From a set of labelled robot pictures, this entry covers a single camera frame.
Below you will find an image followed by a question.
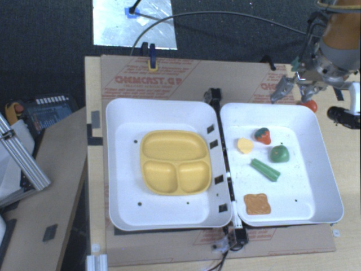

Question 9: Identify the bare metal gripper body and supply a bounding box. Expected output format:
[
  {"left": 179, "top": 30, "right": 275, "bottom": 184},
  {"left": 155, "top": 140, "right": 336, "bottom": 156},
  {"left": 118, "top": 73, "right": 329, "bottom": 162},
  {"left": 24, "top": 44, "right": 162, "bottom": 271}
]
[{"left": 295, "top": 55, "right": 358, "bottom": 92}]

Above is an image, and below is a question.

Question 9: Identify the red tomato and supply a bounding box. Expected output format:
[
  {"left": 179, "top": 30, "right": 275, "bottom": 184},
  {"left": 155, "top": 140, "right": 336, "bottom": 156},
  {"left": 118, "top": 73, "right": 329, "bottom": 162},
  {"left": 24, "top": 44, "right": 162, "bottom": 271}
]
[{"left": 300, "top": 99, "right": 318, "bottom": 113}]

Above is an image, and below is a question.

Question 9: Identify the red strawberry with green top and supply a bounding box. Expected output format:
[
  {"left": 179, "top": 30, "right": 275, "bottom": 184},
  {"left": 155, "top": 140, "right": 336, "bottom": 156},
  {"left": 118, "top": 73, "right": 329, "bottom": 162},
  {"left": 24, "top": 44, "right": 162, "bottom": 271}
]
[{"left": 254, "top": 127, "right": 272, "bottom": 146}]

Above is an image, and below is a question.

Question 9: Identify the green round toy vegetable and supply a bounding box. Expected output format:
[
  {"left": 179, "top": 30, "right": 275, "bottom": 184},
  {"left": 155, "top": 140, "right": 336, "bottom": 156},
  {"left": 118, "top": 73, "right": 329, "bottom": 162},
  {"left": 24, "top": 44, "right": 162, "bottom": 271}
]
[{"left": 270, "top": 145, "right": 290, "bottom": 164}]

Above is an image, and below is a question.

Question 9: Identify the yellow toy food piece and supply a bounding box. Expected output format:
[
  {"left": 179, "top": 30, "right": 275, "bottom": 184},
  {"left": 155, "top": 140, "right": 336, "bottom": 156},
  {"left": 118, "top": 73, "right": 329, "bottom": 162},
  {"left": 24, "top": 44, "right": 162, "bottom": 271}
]
[{"left": 236, "top": 137, "right": 254, "bottom": 155}]

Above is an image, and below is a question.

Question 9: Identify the green celery stick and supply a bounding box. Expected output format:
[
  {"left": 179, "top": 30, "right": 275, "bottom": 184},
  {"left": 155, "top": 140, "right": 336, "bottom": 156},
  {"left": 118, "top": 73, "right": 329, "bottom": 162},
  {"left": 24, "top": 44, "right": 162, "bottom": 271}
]
[{"left": 250, "top": 158, "right": 281, "bottom": 183}]

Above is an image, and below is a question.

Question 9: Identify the thin black and white rod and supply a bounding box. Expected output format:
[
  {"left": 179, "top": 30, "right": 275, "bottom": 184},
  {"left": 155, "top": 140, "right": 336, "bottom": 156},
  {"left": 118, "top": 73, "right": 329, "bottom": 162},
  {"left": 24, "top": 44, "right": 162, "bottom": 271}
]
[{"left": 213, "top": 102, "right": 243, "bottom": 229}]

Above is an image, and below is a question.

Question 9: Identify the white plastic tray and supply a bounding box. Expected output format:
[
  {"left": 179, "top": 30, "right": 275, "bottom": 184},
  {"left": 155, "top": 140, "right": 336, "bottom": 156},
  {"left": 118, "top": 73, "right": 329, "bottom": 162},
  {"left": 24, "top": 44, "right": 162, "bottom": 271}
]
[
  {"left": 219, "top": 102, "right": 345, "bottom": 228},
  {"left": 105, "top": 98, "right": 234, "bottom": 232}
]

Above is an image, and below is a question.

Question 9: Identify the brown cardboard board red print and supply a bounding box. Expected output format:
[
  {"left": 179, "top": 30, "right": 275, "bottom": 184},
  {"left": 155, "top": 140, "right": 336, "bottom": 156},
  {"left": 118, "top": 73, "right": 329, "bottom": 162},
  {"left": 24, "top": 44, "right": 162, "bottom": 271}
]
[{"left": 100, "top": 54, "right": 337, "bottom": 268}]

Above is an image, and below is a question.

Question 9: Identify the orange-brown bread slice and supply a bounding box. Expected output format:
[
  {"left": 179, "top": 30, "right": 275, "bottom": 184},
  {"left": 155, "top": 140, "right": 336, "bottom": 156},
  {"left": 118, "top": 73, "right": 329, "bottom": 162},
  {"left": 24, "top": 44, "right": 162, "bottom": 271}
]
[{"left": 243, "top": 193, "right": 272, "bottom": 216}]

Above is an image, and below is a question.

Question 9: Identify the yellow divided plate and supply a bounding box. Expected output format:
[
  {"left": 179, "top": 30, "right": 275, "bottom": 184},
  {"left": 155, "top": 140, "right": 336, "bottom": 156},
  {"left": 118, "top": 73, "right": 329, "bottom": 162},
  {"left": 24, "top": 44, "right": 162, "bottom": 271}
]
[{"left": 139, "top": 129, "right": 213, "bottom": 196}]

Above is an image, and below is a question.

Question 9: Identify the black cylinder on white bracket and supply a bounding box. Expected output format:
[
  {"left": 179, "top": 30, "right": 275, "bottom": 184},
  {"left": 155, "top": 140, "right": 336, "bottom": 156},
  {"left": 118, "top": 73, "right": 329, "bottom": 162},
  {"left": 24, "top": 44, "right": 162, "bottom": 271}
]
[{"left": 327, "top": 81, "right": 361, "bottom": 130}]

